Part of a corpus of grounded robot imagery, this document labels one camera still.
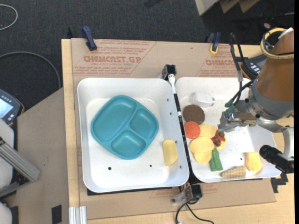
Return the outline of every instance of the wooden table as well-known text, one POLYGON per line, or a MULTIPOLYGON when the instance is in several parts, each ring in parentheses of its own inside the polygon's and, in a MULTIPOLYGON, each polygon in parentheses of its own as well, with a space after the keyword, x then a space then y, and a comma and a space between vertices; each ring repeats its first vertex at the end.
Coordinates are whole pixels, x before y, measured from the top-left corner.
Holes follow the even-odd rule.
MULTIPOLYGON (((242 46, 244 54, 255 56, 259 53, 258 46, 242 46)), ((68 188, 69 206, 79 207, 80 196, 78 188, 78 160, 76 148, 76 128, 74 113, 74 92, 72 76, 72 49, 71 40, 62 40, 62 62, 64 79, 64 108, 65 108, 65 129, 67 146, 67 169, 68 169, 68 188)), ((293 119, 284 119, 282 125, 293 125, 293 119)), ((283 137, 274 134, 277 147, 283 150, 283 137)), ((215 224, 291 224, 295 223, 294 211, 294 174, 287 175, 289 182, 285 186, 279 186, 279 193, 275 194, 276 202, 253 205, 242 205, 232 207, 222 207, 204 210, 195 210, 200 218, 214 221, 215 224)), ((188 224, 201 223, 191 212, 181 211, 178 220, 188 224)), ((88 220, 89 224, 174 224, 175 212, 148 214, 129 217, 104 218, 88 220)))

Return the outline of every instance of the brown toy patty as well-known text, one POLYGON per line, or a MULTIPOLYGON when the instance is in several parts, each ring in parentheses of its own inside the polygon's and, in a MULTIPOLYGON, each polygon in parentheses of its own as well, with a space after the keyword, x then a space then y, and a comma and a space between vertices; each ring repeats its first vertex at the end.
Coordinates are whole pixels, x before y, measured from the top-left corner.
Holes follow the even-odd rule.
POLYGON ((187 105, 183 110, 186 122, 194 121, 201 125, 205 121, 205 113, 198 105, 187 105))

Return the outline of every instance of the screen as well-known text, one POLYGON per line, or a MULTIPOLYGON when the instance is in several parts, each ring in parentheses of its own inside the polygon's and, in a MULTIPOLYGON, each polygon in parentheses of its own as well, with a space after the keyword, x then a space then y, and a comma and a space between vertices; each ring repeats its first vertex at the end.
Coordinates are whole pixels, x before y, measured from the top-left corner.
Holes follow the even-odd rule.
POLYGON ((0 99, 0 118, 3 118, 12 108, 12 105, 0 99))

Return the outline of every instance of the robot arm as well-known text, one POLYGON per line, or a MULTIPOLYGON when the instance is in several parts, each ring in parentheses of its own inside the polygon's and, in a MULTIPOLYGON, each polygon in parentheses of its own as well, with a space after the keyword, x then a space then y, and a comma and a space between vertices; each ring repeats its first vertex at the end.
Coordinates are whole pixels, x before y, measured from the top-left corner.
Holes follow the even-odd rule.
POLYGON ((294 112, 294 30, 274 28, 266 33, 261 49, 267 56, 255 80, 242 87, 249 88, 245 100, 238 100, 222 112, 219 131, 231 132, 237 126, 259 125, 273 133, 282 133, 284 152, 264 145, 260 155, 285 173, 294 172, 294 127, 283 127, 277 120, 294 112), (268 51, 265 40, 273 33, 282 33, 275 47, 268 51))

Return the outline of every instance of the teal divided plate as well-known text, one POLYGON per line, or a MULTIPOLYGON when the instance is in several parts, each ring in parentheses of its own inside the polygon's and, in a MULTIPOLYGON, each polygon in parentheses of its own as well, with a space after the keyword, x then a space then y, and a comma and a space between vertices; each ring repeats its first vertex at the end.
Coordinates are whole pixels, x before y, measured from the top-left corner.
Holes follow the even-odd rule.
POLYGON ((91 123, 93 137, 113 154, 135 159, 152 143, 159 123, 151 111, 128 96, 115 96, 91 123))

